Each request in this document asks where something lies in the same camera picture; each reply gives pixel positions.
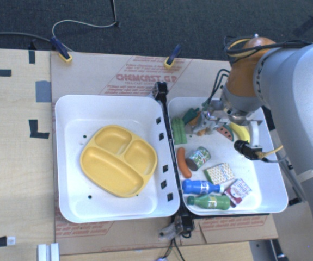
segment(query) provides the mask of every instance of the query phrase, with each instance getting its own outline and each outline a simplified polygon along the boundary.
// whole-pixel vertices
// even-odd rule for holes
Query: yellow divided dish
[[[80,156],[85,175],[119,197],[140,193],[157,165],[154,148],[130,130],[117,126],[101,128]]]

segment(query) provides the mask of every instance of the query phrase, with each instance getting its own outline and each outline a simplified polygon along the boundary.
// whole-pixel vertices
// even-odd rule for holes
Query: table
[[[0,237],[15,236],[16,245],[0,247],[0,260],[36,260],[38,244],[55,242],[52,104],[37,102],[36,82],[50,82],[50,52],[0,49]],[[31,138],[29,120],[38,121]],[[186,260],[253,260],[249,243],[182,246]],[[61,256],[60,260],[156,260],[165,248]],[[168,257],[180,260],[176,250]]]

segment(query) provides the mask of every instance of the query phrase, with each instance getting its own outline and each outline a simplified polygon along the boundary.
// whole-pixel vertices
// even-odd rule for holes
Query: blue bottle
[[[211,192],[221,194],[224,192],[223,185],[214,185],[209,181],[201,180],[192,181],[186,179],[182,183],[182,188],[184,194],[209,194]]]

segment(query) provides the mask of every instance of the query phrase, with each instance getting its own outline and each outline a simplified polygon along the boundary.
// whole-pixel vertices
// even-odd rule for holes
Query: white tray
[[[183,117],[189,108],[201,108],[201,104],[206,99],[191,97],[174,98],[168,104],[170,123],[174,117]],[[273,150],[263,111],[261,109],[256,111],[252,119],[263,121],[259,125],[259,144],[262,146],[263,151]],[[199,146],[204,146],[210,152],[211,158],[198,171],[192,171],[191,180],[206,180],[204,169],[220,163],[228,163],[235,177],[242,178],[252,189],[252,192],[235,208],[208,210],[187,205],[187,208],[192,213],[200,216],[278,213],[287,207],[288,196],[277,163],[264,163],[260,160],[251,161],[245,158],[234,149],[232,141],[218,132],[203,136],[189,133],[187,134],[186,144],[174,145],[175,151],[179,147],[184,147],[186,152],[196,150]],[[185,178],[181,172],[179,172],[179,175],[182,182]],[[188,196],[189,194],[183,195],[185,203]]]
[[[158,102],[150,97],[67,95],[56,102],[55,116],[59,208],[67,220],[83,223],[157,218],[178,210],[179,192]],[[129,129],[157,152],[155,172],[138,196],[116,197],[81,170],[82,150],[100,128],[108,125]]]

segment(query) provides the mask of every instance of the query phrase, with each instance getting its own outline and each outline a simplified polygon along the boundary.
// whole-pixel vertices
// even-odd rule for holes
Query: green bottle
[[[203,194],[198,197],[190,195],[187,203],[204,209],[227,210],[230,207],[230,199],[226,195]]]

